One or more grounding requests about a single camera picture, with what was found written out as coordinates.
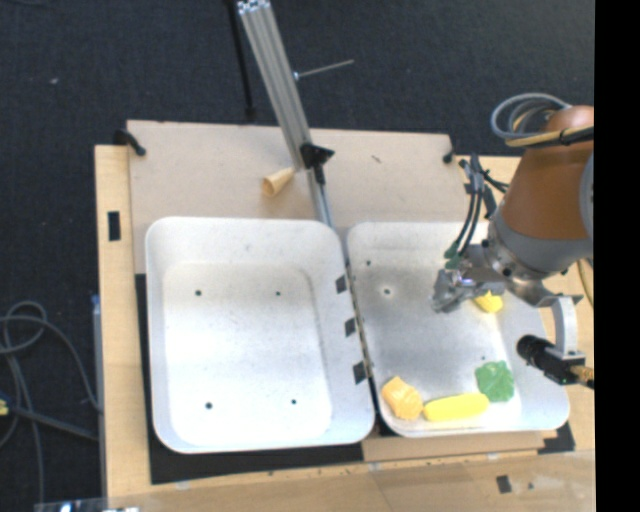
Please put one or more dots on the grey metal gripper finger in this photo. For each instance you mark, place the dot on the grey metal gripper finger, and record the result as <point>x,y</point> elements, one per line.
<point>462,292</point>
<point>442,295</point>

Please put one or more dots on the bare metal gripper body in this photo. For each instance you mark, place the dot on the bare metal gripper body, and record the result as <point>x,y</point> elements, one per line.
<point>505,277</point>

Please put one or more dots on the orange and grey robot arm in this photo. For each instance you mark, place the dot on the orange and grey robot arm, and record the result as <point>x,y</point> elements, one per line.
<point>545,200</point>

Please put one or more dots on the small yellow corn piece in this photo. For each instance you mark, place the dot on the small yellow corn piece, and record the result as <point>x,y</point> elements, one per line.
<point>490,303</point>

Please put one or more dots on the white plastic tray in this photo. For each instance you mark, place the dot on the white plastic tray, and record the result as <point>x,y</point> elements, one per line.
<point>250,340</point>
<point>430,345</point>

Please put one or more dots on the green lettuce leaf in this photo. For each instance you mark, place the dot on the green lettuce leaf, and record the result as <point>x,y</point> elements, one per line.
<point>495,382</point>

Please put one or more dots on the orange bread roll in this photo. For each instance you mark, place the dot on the orange bread roll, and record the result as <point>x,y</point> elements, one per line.
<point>402,398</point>

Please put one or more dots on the yellow corn cob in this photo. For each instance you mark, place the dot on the yellow corn cob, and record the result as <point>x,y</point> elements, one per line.
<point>455,407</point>

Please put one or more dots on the tan ice cream cone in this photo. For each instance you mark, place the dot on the tan ice cream cone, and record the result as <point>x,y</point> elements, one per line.
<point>277,182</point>

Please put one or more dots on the brown cardboard board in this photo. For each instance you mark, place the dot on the brown cardboard board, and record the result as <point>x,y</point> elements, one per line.
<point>210,170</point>

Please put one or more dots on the black cylinder on white bracket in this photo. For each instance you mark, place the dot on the black cylinder on white bracket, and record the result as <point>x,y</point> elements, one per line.
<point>542,355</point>

